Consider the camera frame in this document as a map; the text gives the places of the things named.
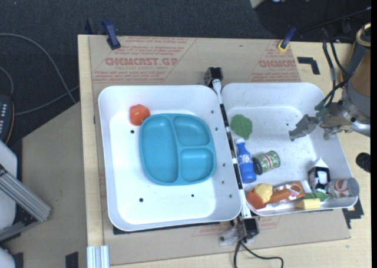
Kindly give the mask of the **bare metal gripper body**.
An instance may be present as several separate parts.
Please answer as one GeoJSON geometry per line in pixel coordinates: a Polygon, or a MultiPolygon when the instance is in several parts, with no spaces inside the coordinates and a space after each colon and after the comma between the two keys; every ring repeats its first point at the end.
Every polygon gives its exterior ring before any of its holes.
{"type": "Polygon", "coordinates": [[[332,102],[316,113],[317,123],[321,128],[337,127],[339,132],[356,132],[366,137],[371,136],[370,106],[357,107],[352,102],[332,102]]]}

